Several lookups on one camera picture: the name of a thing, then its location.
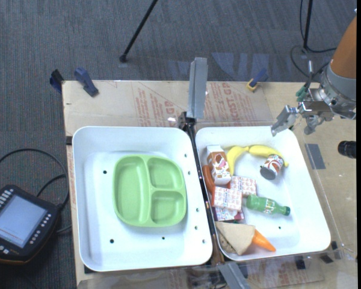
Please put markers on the orange and white can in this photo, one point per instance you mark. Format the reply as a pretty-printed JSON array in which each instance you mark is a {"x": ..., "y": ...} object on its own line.
[{"x": 272, "y": 165}]

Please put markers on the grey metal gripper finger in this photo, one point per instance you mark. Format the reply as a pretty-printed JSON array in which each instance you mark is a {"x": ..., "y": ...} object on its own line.
[
  {"x": 284, "y": 119},
  {"x": 311, "y": 126}
]

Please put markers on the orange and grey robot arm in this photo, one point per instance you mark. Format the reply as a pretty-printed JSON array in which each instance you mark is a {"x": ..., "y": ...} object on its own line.
[{"x": 344, "y": 56}]

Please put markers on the green divided plate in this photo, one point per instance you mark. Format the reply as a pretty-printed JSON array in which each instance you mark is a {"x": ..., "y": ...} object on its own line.
[{"x": 132, "y": 191}]

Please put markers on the orange carrot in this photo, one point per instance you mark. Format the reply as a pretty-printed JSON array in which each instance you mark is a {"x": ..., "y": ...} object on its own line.
[{"x": 263, "y": 241}]

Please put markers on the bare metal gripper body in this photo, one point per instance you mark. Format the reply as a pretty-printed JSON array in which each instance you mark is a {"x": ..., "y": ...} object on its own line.
[{"x": 319, "y": 107}]

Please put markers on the black cylinder on white bracket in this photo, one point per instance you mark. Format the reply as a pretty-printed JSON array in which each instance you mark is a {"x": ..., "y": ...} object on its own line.
[{"x": 348, "y": 149}]

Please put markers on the yellow banana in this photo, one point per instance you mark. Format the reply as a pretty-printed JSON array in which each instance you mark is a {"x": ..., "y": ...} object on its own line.
[{"x": 235, "y": 155}]

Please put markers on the orange sausage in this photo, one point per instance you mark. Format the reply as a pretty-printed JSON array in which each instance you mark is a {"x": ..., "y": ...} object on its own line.
[{"x": 208, "y": 179}]

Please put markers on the green bottle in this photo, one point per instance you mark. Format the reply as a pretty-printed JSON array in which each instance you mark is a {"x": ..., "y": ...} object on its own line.
[{"x": 263, "y": 205}]

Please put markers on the brown cardboard board, red print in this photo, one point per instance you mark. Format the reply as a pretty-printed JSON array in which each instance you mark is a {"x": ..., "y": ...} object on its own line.
[{"x": 114, "y": 107}]

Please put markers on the orange and white carton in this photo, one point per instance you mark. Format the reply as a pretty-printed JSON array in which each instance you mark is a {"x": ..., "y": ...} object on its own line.
[{"x": 219, "y": 164}]

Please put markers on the white plastic tray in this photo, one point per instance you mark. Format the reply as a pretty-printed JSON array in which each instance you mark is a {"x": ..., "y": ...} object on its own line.
[
  {"x": 304, "y": 197},
  {"x": 93, "y": 251}
]

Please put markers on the thin black rod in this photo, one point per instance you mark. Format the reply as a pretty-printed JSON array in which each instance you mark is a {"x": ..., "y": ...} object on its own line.
[{"x": 202, "y": 179}]

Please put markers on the white and pink packet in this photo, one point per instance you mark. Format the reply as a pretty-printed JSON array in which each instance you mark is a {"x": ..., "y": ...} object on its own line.
[
  {"x": 243, "y": 186},
  {"x": 227, "y": 214},
  {"x": 227, "y": 198}
]

